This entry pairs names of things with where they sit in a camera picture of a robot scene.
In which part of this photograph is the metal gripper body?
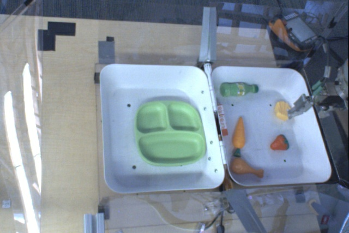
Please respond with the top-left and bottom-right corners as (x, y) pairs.
(312, 62), (349, 119)

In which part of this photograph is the yellow shell-shaped toy food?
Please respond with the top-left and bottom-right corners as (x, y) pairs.
(274, 100), (292, 122)

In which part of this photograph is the red strawberry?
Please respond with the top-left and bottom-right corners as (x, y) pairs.
(269, 134), (290, 151)

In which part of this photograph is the orange carrot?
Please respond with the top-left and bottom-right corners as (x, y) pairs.
(232, 116), (246, 158)

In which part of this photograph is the white plastic tray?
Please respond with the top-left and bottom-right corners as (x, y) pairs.
(99, 63), (226, 194)
(211, 65), (333, 187)

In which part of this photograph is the green plastic bottle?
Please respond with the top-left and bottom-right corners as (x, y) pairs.
(219, 82), (259, 98)

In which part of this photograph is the brown chicken drumstick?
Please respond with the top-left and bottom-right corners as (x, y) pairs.
(230, 157), (264, 179)

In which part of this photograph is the thin black and white rod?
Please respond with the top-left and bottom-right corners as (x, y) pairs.
(203, 62), (228, 166)

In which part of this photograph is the green divided plate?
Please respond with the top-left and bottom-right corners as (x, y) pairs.
(134, 100), (207, 167)

